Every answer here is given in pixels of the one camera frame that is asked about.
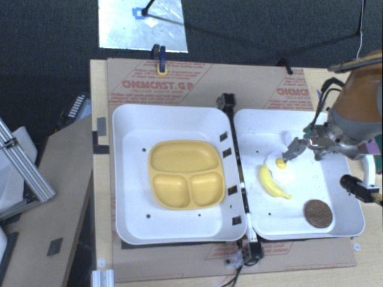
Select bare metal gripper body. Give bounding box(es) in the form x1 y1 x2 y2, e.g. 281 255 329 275
305 124 369 161

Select white fried egg yellow yolk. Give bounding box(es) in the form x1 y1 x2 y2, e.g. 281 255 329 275
263 150 297 185

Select white plastic tray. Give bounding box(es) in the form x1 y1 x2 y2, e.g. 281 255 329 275
233 108 366 241
111 103 248 246

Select yellow banana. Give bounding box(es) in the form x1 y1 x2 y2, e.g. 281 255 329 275
259 163 293 200

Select thin black and white rod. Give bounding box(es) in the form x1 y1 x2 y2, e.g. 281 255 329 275
226 105 257 242

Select brown round biscuit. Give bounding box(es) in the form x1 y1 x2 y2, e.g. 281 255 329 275
303 199 334 229

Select yellow divided plate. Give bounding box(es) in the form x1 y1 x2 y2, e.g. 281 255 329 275
147 139 227 211

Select brown cardboard board red print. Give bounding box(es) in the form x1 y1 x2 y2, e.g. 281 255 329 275
107 57 358 283

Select black cylinder on white bracket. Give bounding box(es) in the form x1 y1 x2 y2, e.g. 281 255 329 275
339 154 383 204

